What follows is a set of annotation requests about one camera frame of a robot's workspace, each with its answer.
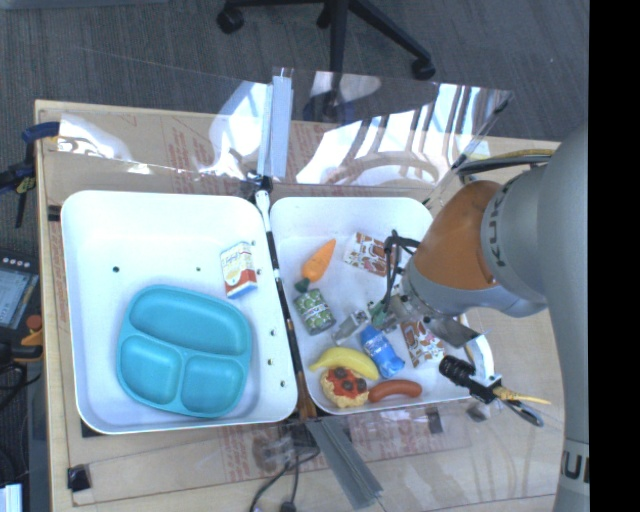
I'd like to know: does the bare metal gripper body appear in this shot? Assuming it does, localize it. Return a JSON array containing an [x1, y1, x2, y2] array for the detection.
[[383, 292, 484, 350]]

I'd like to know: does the yellow banana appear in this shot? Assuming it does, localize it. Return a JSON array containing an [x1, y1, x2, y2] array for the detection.
[[308, 346, 381, 382]]

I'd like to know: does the white plastic tray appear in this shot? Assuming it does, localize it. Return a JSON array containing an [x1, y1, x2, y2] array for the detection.
[[59, 189, 300, 435], [268, 195, 497, 417]]

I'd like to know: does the white packet with brown print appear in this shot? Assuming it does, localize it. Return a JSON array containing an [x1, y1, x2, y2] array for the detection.
[[399, 319, 447, 369], [342, 231, 401, 278]]

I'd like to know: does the green can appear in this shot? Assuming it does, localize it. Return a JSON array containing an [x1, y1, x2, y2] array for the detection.
[[292, 288, 337, 336]]

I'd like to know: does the yellow pizza slice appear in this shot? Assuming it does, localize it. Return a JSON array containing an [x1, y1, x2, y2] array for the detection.
[[319, 367, 370, 409]]

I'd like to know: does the orange carrot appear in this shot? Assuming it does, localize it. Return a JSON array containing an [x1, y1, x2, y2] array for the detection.
[[293, 238, 338, 294]]

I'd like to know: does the red sausage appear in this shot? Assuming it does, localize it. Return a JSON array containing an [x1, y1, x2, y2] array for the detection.
[[367, 379, 424, 404]]

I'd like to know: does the red and white carton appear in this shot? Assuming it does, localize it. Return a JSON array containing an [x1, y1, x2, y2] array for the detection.
[[219, 241, 260, 300]]

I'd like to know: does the blue divided plate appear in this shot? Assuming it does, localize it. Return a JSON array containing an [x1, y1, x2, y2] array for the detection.
[[115, 283, 253, 420]]

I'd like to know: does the brown cardboard board red print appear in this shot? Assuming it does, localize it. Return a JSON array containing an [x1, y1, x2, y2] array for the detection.
[[39, 107, 562, 507]]

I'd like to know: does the black office chair base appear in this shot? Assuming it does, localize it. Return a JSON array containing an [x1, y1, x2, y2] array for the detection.
[[215, 0, 437, 81]]

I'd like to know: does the black cylinder on white bracket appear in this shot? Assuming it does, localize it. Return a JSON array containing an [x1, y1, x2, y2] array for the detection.
[[438, 333, 503, 405]]

